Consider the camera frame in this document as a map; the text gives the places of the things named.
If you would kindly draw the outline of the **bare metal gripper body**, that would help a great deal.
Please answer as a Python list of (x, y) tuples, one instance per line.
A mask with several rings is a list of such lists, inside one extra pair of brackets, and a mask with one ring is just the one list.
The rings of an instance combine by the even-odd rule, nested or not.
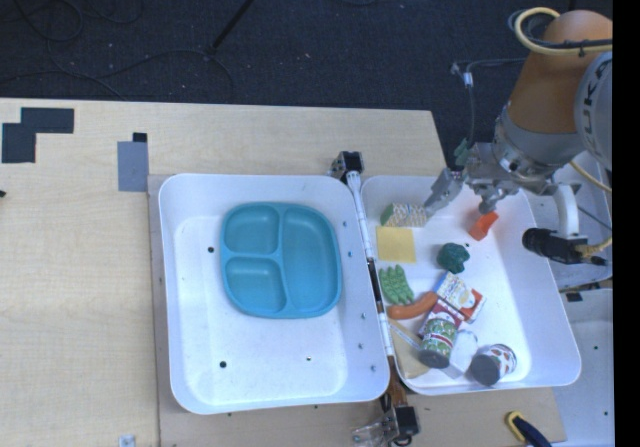
[(476, 143), (469, 151), (463, 176), (477, 195), (511, 195), (520, 189), (539, 193), (555, 166), (526, 155), (506, 142)]

